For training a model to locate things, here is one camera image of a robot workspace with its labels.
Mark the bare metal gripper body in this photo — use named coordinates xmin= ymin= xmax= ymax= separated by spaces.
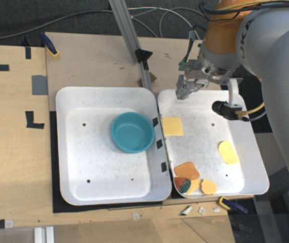
xmin=184 ymin=58 xmax=234 ymax=87

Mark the yellow square cheese slice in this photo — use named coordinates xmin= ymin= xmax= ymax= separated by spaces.
xmin=162 ymin=117 xmax=185 ymax=137

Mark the white plastic tray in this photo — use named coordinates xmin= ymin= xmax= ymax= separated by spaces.
xmin=157 ymin=89 xmax=270 ymax=199
xmin=55 ymin=86 xmax=173 ymax=207

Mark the teal bowl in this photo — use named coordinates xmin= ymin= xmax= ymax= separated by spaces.
xmin=111 ymin=111 xmax=156 ymax=154

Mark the pale yellow oval slice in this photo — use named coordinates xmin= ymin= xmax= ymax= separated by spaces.
xmin=218 ymin=140 xmax=240 ymax=166

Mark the orange toast slice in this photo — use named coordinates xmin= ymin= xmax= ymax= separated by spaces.
xmin=173 ymin=161 xmax=201 ymax=181

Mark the brown flat board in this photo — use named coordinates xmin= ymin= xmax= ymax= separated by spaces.
xmin=45 ymin=31 xmax=255 ymax=210

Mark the red and green strawberry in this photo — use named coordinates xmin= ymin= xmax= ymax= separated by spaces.
xmin=173 ymin=176 xmax=192 ymax=194

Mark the yellow flat wedge piece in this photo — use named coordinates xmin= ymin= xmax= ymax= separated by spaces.
xmin=186 ymin=178 xmax=202 ymax=196

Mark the yellow-orange round biscuit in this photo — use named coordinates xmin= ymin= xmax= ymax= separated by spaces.
xmin=200 ymin=178 xmax=218 ymax=195

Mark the black cylinder on white bracket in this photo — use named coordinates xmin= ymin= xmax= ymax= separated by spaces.
xmin=211 ymin=77 xmax=244 ymax=122

